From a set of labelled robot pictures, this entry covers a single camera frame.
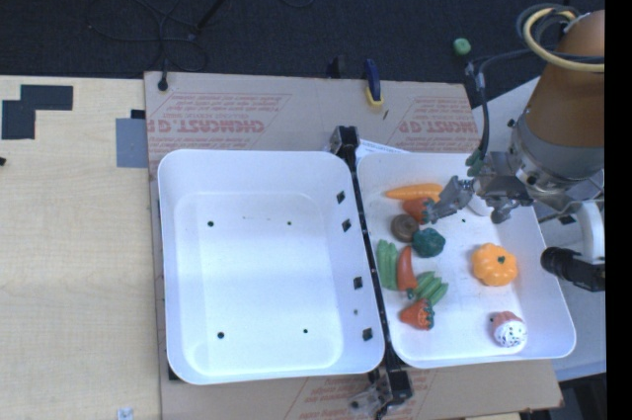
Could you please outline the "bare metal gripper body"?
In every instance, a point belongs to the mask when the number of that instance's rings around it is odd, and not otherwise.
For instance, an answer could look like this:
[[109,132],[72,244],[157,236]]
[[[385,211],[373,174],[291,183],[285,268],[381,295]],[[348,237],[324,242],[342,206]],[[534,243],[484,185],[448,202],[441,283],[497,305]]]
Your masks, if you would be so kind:
[[602,150],[506,150],[472,154],[477,196],[491,206],[500,198],[521,206],[541,203],[553,211],[575,211],[579,187],[604,166]]

